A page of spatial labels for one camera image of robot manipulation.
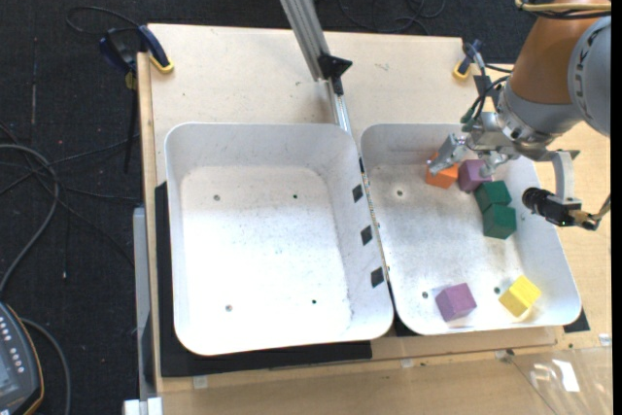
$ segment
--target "yellow cube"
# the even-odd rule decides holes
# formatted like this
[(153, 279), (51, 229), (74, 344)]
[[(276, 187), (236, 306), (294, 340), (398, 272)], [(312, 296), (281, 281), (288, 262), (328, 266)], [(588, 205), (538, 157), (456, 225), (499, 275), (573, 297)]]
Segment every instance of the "yellow cube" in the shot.
[(542, 294), (525, 275), (518, 277), (499, 298), (500, 303), (515, 317), (520, 317)]

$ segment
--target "block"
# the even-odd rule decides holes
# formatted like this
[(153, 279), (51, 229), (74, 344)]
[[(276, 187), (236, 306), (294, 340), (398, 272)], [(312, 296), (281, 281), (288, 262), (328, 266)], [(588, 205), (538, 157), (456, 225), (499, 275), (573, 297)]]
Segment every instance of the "block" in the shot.
[(492, 182), (493, 177), (482, 177), (479, 170), (486, 164), (482, 159), (466, 159), (458, 168), (458, 187), (464, 192), (473, 192), (484, 182)]
[(541, 296), (542, 292), (525, 275), (518, 277), (500, 297), (500, 303), (515, 317), (520, 317)]
[(485, 182), (475, 189), (473, 194), (477, 200), (479, 210), (482, 213), (484, 213), (491, 204), (507, 206), (512, 200), (509, 190), (507, 190), (507, 186), (503, 180)]
[[(434, 153), (431, 159), (438, 156), (438, 153)], [(458, 180), (458, 164), (453, 164), (449, 168), (440, 170), (434, 177), (430, 173), (430, 168), (426, 168), (426, 184), (431, 186), (441, 187), (442, 189), (449, 189)]]
[(484, 235), (506, 239), (516, 231), (516, 211), (511, 206), (491, 204), (483, 214)]
[(443, 289), (436, 296), (436, 305), (445, 322), (462, 318), (477, 307), (466, 283)]

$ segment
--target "white plastic tray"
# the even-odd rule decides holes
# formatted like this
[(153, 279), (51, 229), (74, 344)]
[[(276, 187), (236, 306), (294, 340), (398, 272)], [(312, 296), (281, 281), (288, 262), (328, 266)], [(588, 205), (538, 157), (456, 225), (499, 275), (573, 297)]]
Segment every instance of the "white plastic tray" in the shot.
[[(426, 159), (455, 124), (376, 124), (362, 136), (369, 180), (396, 310), (421, 334), (559, 326), (573, 322), (581, 302), (556, 228), (523, 206), (522, 193), (539, 187), (526, 158), (498, 168), (516, 210), (517, 231), (505, 240), (483, 235), (473, 194), (455, 184), (448, 190), (425, 182)], [(520, 318), (498, 301), (521, 274), (542, 291)], [(467, 282), (477, 308), (445, 322), (435, 297), (447, 286)]]
[(391, 326), (378, 243), (363, 243), (372, 220), (355, 195), (350, 135), (334, 124), (183, 123), (164, 153), (174, 325), (186, 348), (367, 340)]

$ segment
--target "orange cube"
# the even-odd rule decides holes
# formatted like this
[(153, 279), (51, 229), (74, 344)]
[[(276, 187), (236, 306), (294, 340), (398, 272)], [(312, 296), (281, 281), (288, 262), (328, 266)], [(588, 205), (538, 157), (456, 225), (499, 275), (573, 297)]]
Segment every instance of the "orange cube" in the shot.
[[(434, 153), (430, 159), (434, 159), (437, 156), (438, 153)], [(430, 168), (426, 167), (426, 184), (441, 187), (442, 189), (449, 189), (457, 181), (458, 163), (452, 164), (449, 168), (445, 168), (444, 170), (440, 170), (436, 173), (435, 177), (430, 173)]]

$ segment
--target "purple cube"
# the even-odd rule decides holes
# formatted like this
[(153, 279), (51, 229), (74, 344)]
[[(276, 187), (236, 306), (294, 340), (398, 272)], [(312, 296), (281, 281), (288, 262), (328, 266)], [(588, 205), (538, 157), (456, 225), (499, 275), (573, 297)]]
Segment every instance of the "purple cube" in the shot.
[(477, 307), (467, 284), (443, 289), (436, 297), (436, 305), (445, 322), (462, 318)]
[(458, 168), (458, 187), (464, 192), (473, 192), (484, 182), (492, 182), (493, 177), (482, 177), (479, 170), (484, 165), (482, 159), (466, 159)]

